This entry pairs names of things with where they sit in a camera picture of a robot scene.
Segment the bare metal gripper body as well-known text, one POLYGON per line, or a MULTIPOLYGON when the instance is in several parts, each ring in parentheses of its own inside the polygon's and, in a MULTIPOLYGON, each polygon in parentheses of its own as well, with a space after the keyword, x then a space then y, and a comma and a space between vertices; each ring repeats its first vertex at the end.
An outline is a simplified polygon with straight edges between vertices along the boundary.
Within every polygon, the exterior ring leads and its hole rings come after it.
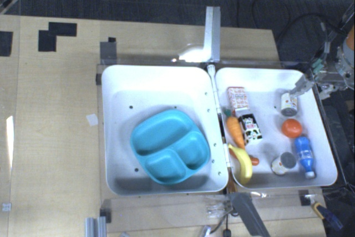
POLYGON ((312 64, 315 82, 322 87, 334 86, 338 90, 354 90, 354 65, 347 61, 326 62, 318 59, 312 64))

